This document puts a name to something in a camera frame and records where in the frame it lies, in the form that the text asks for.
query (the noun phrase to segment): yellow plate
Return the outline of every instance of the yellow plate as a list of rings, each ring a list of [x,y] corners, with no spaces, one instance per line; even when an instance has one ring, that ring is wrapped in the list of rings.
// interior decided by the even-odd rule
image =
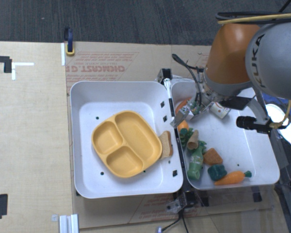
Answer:
[[[122,111],[99,124],[92,144],[107,168],[121,178],[144,171],[162,154],[160,139],[134,111]]]

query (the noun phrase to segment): blue and yellow clamp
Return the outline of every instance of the blue and yellow clamp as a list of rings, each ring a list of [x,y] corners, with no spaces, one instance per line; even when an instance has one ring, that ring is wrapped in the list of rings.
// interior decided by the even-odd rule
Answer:
[[[65,27],[64,40],[67,41],[67,46],[65,47],[66,55],[74,55],[74,46],[72,38],[72,29],[70,27]]]

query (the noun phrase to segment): toy carrot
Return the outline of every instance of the toy carrot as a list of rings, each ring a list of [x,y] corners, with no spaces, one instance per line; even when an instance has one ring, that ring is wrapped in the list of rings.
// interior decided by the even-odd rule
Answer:
[[[244,180],[245,177],[251,177],[252,174],[250,171],[246,171],[245,173],[241,171],[234,171],[228,173],[223,178],[217,180],[214,184],[215,185],[224,185],[224,184],[236,184],[240,183]]]

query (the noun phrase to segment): brown toy food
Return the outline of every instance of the brown toy food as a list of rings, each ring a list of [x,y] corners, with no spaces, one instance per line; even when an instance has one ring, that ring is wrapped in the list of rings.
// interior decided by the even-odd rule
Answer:
[[[214,148],[211,148],[204,153],[204,163],[212,166],[215,164],[221,164],[222,162],[223,159]]]

